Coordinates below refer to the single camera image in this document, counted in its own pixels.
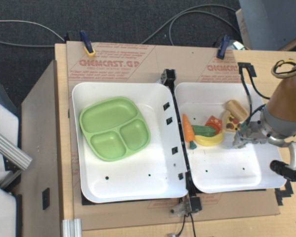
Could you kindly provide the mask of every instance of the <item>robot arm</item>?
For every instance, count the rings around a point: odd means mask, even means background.
[[[277,73],[283,64],[293,65],[292,70]],[[285,142],[285,139],[296,135],[296,62],[279,61],[272,69],[272,74],[282,79],[269,102],[256,111],[260,111],[258,121],[244,122],[238,130],[233,146],[243,148],[247,143],[270,143],[290,149],[291,162],[286,164],[273,161],[270,168],[286,179],[296,181],[296,142]]]

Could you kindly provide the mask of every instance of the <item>cardboard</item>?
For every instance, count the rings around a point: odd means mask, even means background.
[[[178,199],[131,201],[82,205],[79,161],[71,93],[84,81],[157,82],[164,69],[175,69],[180,82],[239,82],[233,51],[223,60],[216,48],[94,43],[95,57],[88,57],[82,42],[67,42],[69,113],[71,130],[74,217],[81,218],[83,230],[156,225],[181,222],[170,208]],[[195,221],[279,214],[274,189],[199,194],[203,210]]]

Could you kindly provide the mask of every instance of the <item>toy banana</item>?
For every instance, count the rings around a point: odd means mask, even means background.
[[[224,132],[225,130],[223,129],[219,134],[212,137],[196,135],[195,141],[202,146],[214,146],[222,142]]]

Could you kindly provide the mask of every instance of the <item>toy carrot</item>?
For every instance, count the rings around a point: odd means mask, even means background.
[[[183,114],[182,117],[182,125],[185,140],[189,142],[189,148],[196,149],[196,144],[193,142],[193,140],[195,139],[195,134],[191,126],[191,123],[188,121],[187,116],[185,114]]]

